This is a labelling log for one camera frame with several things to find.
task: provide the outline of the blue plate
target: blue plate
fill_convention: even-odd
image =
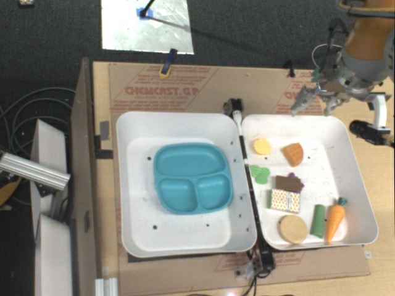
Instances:
[[[161,148],[155,155],[154,176],[160,202],[175,214],[215,212],[232,200],[228,162],[214,145],[186,143]]]

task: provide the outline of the black carpet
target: black carpet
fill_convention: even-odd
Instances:
[[[36,0],[20,9],[18,0],[0,0],[0,107],[37,89],[50,86],[74,89],[81,58],[121,62],[163,62],[163,54],[101,49],[101,0]],[[291,59],[295,68],[313,68],[313,48],[326,42],[331,19],[340,17],[335,0],[187,0],[195,55],[178,55],[177,64],[280,68]],[[50,91],[34,98],[52,97],[71,104],[70,92]],[[25,99],[6,114],[12,123]],[[26,106],[15,120],[69,111],[56,102]],[[50,124],[66,130],[59,121]],[[17,132],[29,151],[31,121]],[[0,119],[0,144],[8,145]],[[16,194],[29,201],[28,189]],[[1,295],[33,295],[34,246],[30,207],[10,200],[11,212],[0,212]]]

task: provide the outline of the green cylinder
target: green cylinder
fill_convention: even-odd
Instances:
[[[313,234],[319,238],[323,238],[325,228],[325,206],[316,205],[314,208],[313,223],[311,226],[310,234]]]

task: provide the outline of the white plastic tray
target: white plastic tray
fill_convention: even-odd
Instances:
[[[257,207],[266,241],[280,250],[326,247],[324,239],[308,235],[298,245],[289,244],[278,232],[281,217],[290,213],[268,208],[268,195],[276,175],[287,176],[293,172],[304,183],[300,198],[301,217],[310,230],[314,206],[329,207],[338,197],[348,200],[346,216],[336,232],[331,246],[368,244],[378,235],[364,182],[352,150],[346,127],[334,117],[290,115],[250,115],[243,120],[243,134],[250,165],[267,167],[271,177],[267,184],[253,180]],[[268,156],[254,151],[255,139],[265,138],[272,147]],[[302,163],[291,167],[281,149],[299,142],[304,149]]]
[[[136,257],[160,257],[249,250],[257,231],[238,131],[221,114],[128,112],[117,122],[122,240]],[[176,215],[158,198],[154,156],[163,146],[205,142],[227,158],[233,199],[226,208],[198,215]]]

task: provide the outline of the orange carrot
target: orange carrot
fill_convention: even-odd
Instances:
[[[347,203],[347,200],[340,197],[338,204],[332,207],[328,219],[328,227],[326,228],[326,241],[331,242],[336,230],[338,230],[341,221],[346,214],[343,205]]]

